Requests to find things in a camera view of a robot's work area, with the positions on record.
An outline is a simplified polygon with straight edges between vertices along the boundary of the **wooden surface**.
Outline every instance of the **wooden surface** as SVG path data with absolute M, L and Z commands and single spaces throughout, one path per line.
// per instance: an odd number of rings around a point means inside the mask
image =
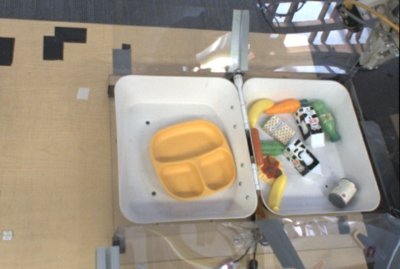
M 55 26 L 87 28 L 87 43 L 65 43 L 64 61 L 43 61 L 43 36 L 53 36 Z M 131 44 L 134 72 L 174 74 L 199 66 L 196 54 L 224 34 L 0 19 L 0 37 L 16 39 L 12 66 L 0 66 L 0 233 L 14 234 L 0 241 L 1 269 L 95 268 L 96 248 L 110 247 L 119 213 L 107 94 L 113 49 Z M 251 34 L 250 42 L 260 70 L 283 66 L 294 54 L 312 63 L 307 50 L 287 50 L 281 38 Z M 90 89 L 87 100 L 77 99 L 79 88 Z M 321 255 L 360 261 L 361 250 L 351 246 Z M 273 255 L 265 257 L 275 268 Z M 148 268 L 188 267 L 161 263 Z

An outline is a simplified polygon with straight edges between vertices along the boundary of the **tin can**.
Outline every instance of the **tin can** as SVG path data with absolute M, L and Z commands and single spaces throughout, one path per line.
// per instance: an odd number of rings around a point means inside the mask
M 344 208 L 357 192 L 357 186 L 354 182 L 343 178 L 339 184 L 329 194 L 329 201 L 338 208 Z

